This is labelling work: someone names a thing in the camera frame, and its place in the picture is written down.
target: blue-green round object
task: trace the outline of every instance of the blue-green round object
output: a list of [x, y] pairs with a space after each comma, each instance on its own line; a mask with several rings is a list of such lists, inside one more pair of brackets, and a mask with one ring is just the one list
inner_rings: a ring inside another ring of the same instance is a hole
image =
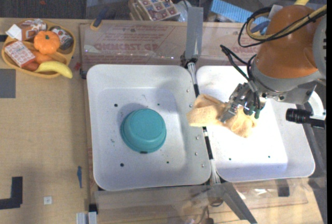
[[121, 124], [121, 137], [128, 147], [139, 153], [158, 150], [166, 139], [162, 116], [151, 109], [135, 110]]

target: yellow banana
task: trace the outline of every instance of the yellow banana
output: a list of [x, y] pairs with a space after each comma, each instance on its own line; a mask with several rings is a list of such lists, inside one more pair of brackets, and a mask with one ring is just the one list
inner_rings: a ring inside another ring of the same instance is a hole
[[41, 63], [38, 67], [37, 70], [34, 72], [39, 73], [39, 72], [57, 72], [67, 78], [73, 78], [73, 72], [71, 69], [58, 61], [48, 61]]

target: plastic tray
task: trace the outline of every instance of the plastic tray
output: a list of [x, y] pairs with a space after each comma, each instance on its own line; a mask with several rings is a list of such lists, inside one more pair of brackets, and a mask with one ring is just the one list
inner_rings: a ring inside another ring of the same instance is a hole
[[[195, 101], [187, 70], [172, 65], [95, 65], [87, 74], [93, 175], [104, 190], [198, 185], [211, 174], [202, 128], [186, 114]], [[166, 124], [166, 140], [152, 153], [129, 148], [120, 125], [130, 112], [150, 108]]]
[[[203, 66], [197, 70], [197, 82], [201, 94], [227, 102], [245, 79], [232, 66]], [[225, 127], [207, 127], [221, 178], [244, 182], [308, 177], [314, 172], [315, 163], [303, 126], [286, 121], [288, 108], [296, 105], [268, 100], [248, 138]]]
[[[73, 43], [72, 45], [66, 49], [66, 50], [61, 50], [61, 49], [58, 49], [58, 51], [55, 53], [55, 54], [51, 54], [50, 56], [55, 59], [56, 61], [59, 61], [61, 63], [64, 63], [65, 65], [69, 65], [71, 59], [72, 59], [72, 56], [74, 54], [74, 51], [75, 51], [75, 46], [76, 46], [76, 38], [74, 36], [74, 34], [64, 28], [63, 26], [61, 25], [58, 25], [58, 24], [55, 24], [53, 22], [50, 22], [48, 20], [44, 20], [43, 21], [46, 23], [47, 25], [47, 30], [49, 30], [50, 28], [54, 27], [54, 26], [59, 26], [60, 28], [62, 28], [63, 30], [65, 30], [67, 33], [69, 33], [71, 35], [71, 37], [73, 38]], [[26, 70], [26, 69], [23, 69], [23, 68], [20, 68], [6, 53], [5, 53], [5, 47], [7, 45], [9, 45], [11, 42], [13, 41], [17, 41], [16, 39], [14, 38], [11, 38], [11, 37], [7, 37], [6, 41], [4, 42], [4, 46], [1, 50], [1, 55], [2, 55], [2, 58], [4, 59], [5, 63], [7, 65], [9, 65], [10, 67], [18, 70], [18, 71], [21, 71], [21, 72], [24, 72], [26, 74], [29, 74], [29, 75], [32, 75], [32, 76], [36, 76], [36, 77], [42, 77], [42, 78], [55, 78], [55, 77], [58, 77], [60, 76], [59, 73], [56, 73], [56, 72], [40, 72], [40, 73], [35, 73], [35, 72], [32, 72], [32, 71], [29, 71], [29, 70]], [[36, 50], [33, 46], [33, 39], [32, 40], [28, 40], [28, 41], [24, 41], [25, 45], [30, 49], [30, 50]]]

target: plastic lid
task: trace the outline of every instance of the plastic lid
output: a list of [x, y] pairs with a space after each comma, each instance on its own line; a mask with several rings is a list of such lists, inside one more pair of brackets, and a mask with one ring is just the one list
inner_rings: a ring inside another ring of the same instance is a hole
[[123, 120], [121, 136], [132, 150], [151, 153], [164, 144], [166, 125], [164, 119], [154, 110], [135, 110]]

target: wooden table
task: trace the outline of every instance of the wooden table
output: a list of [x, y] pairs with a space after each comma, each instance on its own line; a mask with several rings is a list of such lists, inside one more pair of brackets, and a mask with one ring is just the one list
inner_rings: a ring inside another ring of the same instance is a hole
[[[0, 18], [0, 35], [20, 20]], [[12, 177], [23, 177], [23, 203], [19, 208], [0, 210], [0, 223], [76, 223], [76, 214], [87, 212], [91, 202], [86, 83], [75, 68], [80, 62], [79, 26], [91, 21], [50, 21], [69, 28], [76, 36], [77, 46], [70, 63], [74, 77], [43, 79], [16, 72], [15, 98], [0, 99], [0, 200], [10, 198]], [[0, 59], [0, 70], [4, 69], [10, 68]], [[82, 171], [82, 186], [78, 167]], [[323, 223], [312, 190], [305, 180], [301, 181], [307, 203], [252, 209], [258, 223]], [[51, 197], [52, 203], [45, 205], [44, 197]], [[215, 223], [247, 223], [238, 220], [227, 205], [210, 212]], [[157, 223], [167, 220], [159, 219]]]

